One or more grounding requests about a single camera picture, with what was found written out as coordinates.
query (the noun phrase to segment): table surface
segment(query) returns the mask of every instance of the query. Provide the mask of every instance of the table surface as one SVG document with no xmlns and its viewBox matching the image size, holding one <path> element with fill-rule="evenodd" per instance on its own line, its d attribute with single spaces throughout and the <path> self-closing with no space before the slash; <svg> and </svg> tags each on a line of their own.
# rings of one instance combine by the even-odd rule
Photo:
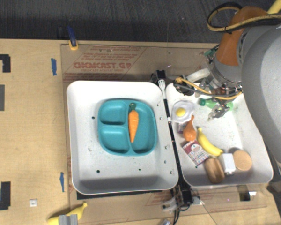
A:
<svg viewBox="0 0 281 225">
<path fill-rule="evenodd" d="M 0 54 L 9 54 L 12 69 L 11 73 L 3 73 L 0 61 L 0 84 L 5 85 L 5 110 L 0 111 L 0 184 L 11 182 L 11 206 L 0 211 L 0 224 L 45 225 L 51 216 L 69 211 L 60 54 L 60 45 L 66 43 L 0 39 Z M 92 44 L 92 41 L 79 43 Z M 165 46 L 162 43 L 98 41 L 96 44 Z M 173 46 L 187 47 L 188 44 Z M 57 61 L 55 76 L 52 75 L 51 58 Z M 64 192 L 60 173 L 64 173 Z M 266 207 L 180 216 L 177 224 L 281 224 L 272 194 L 266 189 L 265 194 Z M 30 199 L 37 199 L 36 207 L 30 207 Z M 162 220 L 119 224 L 158 225 Z"/>
</svg>

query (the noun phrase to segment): blue bowl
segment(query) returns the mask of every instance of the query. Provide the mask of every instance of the blue bowl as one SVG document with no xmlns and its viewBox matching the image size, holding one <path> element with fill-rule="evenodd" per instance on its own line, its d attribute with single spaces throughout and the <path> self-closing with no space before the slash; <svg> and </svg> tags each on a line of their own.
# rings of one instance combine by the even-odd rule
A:
<svg viewBox="0 0 281 225">
<path fill-rule="evenodd" d="M 139 114 L 134 142 L 128 130 L 129 105 L 136 104 Z M 98 134 L 103 149 L 121 156 L 143 156 L 150 153 L 157 143 L 157 128 L 153 110 L 145 103 L 130 99 L 104 102 L 98 112 Z"/>
</svg>

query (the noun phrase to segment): black floor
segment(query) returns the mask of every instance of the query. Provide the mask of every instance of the black floor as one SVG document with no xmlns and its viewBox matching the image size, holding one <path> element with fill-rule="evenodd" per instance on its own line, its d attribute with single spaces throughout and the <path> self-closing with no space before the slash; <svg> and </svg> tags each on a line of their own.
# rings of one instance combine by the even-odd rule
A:
<svg viewBox="0 0 281 225">
<path fill-rule="evenodd" d="M 0 0 L 0 38 L 58 39 L 69 25 L 78 40 L 219 43 L 206 18 L 228 1 L 267 11 L 275 0 Z M 281 192 L 274 197 L 281 215 Z"/>
</svg>

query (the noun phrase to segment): yellow banana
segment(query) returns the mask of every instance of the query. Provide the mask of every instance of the yellow banana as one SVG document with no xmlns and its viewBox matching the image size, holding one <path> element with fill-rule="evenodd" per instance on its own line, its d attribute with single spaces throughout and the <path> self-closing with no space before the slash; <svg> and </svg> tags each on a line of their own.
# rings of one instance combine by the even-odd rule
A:
<svg viewBox="0 0 281 225">
<path fill-rule="evenodd" d="M 70 216 L 72 214 L 77 214 L 77 220 L 79 220 L 82 217 L 83 210 L 88 206 L 86 202 L 83 203 L 82 206 L 75 208 L 74 210 L 67 213 L 67 216 Z M 59 224 L 59 216 L 58 217 L 52 217 L 48 219 L 48 225 L 58 225 Z"/>
<path fill-rule="evenodd" d="M 202 133 L 202 128 L 198 128 L 198 143 L 201 147 L 211 155 L 219 156 L 223 151 L 210 143 L 206 136 Z"/>
</svg>

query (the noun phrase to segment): green bottle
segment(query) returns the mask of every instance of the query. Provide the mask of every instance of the green bottle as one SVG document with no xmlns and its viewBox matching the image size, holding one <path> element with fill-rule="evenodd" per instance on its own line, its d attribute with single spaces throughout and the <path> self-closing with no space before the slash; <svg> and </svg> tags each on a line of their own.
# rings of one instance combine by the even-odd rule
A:
<svg viewBox="0 0 281 225">
<path fill-rule="evenodd" d="M 201 106 L 207 106 L 207 107 L 213 108 L 216 105 L 216 102 L 214 102 L 211 99 L 200 98 L 199 104 Z M 227 107 L 230 107 L 229 111 L 232 110 L 233 109 L 233 103 L 232 102 L 228 102 L 227 103 Z"/>
</svg>

